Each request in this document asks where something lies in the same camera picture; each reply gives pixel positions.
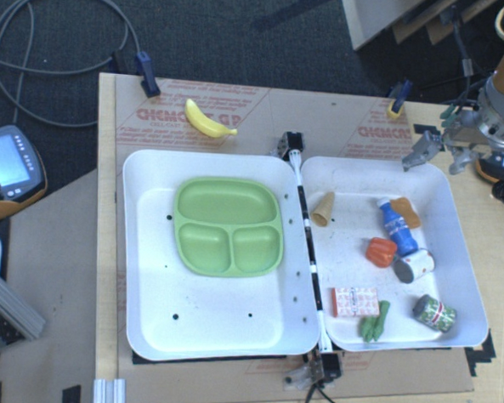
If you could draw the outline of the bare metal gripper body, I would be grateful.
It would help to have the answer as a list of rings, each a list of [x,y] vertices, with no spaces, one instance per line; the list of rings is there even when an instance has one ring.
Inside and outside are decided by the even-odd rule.
[[[465,108],[447,123],[442,139],[449,149],[504,154],[504,120],[493,108]]]

